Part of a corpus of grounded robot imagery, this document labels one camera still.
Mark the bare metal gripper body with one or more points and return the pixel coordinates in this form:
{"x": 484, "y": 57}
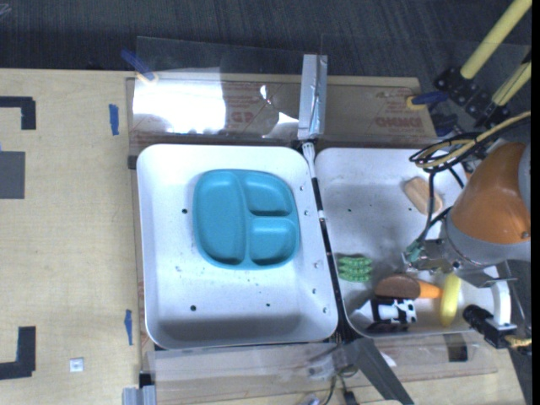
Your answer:
{"x": 434, "y": 256}

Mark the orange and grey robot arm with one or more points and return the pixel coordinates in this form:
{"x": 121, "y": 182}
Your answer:
{"x": 493, "y": 201}

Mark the orange carrot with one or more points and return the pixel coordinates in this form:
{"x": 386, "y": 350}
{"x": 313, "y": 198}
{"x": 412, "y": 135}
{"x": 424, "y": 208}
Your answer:
{"x": 430, "y": 291}

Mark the yellow banana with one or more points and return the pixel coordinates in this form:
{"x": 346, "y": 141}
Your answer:
{"x": 449, "y": 300}

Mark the brown bread slice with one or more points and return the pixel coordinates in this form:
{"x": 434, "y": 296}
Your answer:
{"x": 396, "y": 287}

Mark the tan bread roll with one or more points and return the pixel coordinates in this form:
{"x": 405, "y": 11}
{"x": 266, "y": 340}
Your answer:
{"x": 417, "y": 194}

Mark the black and white cow-print carton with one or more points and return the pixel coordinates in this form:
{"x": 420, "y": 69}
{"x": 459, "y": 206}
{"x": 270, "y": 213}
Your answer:
{"x": 394, "y": 310}

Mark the green pea pods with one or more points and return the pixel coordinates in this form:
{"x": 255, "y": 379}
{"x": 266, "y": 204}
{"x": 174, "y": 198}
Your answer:
{"x": 355, "y": 268}

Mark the white plastic tray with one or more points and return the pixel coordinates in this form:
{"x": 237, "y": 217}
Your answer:
{"x": 367, "y": 209}
{"x": 236, "y": 302}

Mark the blue divided plate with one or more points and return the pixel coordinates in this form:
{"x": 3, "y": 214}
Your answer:
{"x": 223, "y": 217}

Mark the black cylinder on white bracket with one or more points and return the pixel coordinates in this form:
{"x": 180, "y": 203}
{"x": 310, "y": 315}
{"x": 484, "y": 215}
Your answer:
{"x": 489, "y": 325}

